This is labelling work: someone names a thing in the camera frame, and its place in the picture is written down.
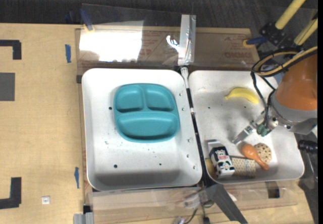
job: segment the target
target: black square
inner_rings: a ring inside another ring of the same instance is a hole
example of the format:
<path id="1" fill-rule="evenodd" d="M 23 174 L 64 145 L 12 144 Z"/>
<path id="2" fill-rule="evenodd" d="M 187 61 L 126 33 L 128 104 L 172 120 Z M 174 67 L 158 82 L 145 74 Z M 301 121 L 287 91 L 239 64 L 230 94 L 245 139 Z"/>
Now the black square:
<path id="1" fill-rule="evenodd" d="M 0 73 L 0 101 L 15 101 L 15 73 Z"/>

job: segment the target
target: toy cookie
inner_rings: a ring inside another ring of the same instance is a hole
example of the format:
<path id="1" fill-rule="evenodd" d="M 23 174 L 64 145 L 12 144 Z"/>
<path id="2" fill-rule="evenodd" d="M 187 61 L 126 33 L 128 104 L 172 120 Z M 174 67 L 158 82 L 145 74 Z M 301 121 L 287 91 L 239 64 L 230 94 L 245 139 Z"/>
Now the toy cookie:
<path id="1" fill-rule="evenodd" d="M 254 145 L 254 148 L 256 149 L 260 159 L 263 162 L 268 163 L 268 162 L 271 161 L 271 159 L 272 159 L 272 151 L 266 144 L 258 143 L 256 145 Z"/>

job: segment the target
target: white tray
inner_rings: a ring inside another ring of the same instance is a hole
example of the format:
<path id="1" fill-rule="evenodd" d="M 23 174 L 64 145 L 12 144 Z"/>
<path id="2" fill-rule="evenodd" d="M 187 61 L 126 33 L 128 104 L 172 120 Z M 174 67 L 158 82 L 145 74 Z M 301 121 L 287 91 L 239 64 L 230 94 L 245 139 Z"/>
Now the white tray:
<path id="1" fill-rule="evenodd" d="M 274 78 L 269 78 L 277 85 Z M 204 157 L 208 156 L 207 141 L 219 140 L 230 156 L 243 157 L 237 146 L 231 142 L 249 123 L 263 111 L 263 105 L 253 104 L 244 98 L 225 100 L 230 90 L 245 87 L 254 90 L 250 72 L 243 71 L 195 71 L 189 76 L 196 121 L 202 143 Z M 257 77 L 257 85 L 267 100 L 271 89 Z M 297 148 L 293 133 L 282 127 L 276 127 L 267 136 L 261 137 L 253 132 L 245 142 L 255 145 L 267 144 L 272 150 L 270 169 L 263 171 L 256 166 L 256 178 L 245 179 L 231 177 L 215 180 L 222 184 L 292 180 L 304 173 L 304 164 Z"/>
<path id="2" fill-rule="evenodd" d="M 118 133 L 113 99 L 126 84 L 168 88 L 178 108 L 180 129 L 170 140 L 131 142 Z M 91 69 L 82 77 L 87 177 L 92 187 L 107 190 L 192 186 L 202 167 L 185 83 L 170 70 Z"/>

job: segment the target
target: yellow pole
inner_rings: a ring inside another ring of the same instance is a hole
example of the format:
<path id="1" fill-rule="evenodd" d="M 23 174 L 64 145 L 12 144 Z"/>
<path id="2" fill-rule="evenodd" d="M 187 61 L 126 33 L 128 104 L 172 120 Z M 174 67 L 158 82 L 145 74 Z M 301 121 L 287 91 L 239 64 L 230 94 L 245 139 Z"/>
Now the yellow pole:
<path id="1" fill-rule="evenodd" d="M 294 43 L 302 45 L 314 33 L 318 26 L 318 18 L 311 20 L 310 23 L 294 39 Z"/>
<path id="2" fill-rule="evenodd" d="M 306 0 L 293 0 L 281 17 L 277 20 L 275 24 L 276 28 L 283 29 L 305 1 Z"/>

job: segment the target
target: toy banana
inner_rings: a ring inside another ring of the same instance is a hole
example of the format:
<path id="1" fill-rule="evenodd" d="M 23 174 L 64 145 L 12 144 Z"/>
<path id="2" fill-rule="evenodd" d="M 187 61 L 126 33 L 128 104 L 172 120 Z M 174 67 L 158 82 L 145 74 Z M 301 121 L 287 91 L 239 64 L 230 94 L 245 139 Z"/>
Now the toy banana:
<path id="1" fill-rule="evenodd" d="M 258 104 L 257 95 L 250 89 L 247 88 L 234 88 L 230 91 L 230 93 L 225 96 L 225 99 L 229 99 L 232 97 L 243 97 L 254 104 Z"/>

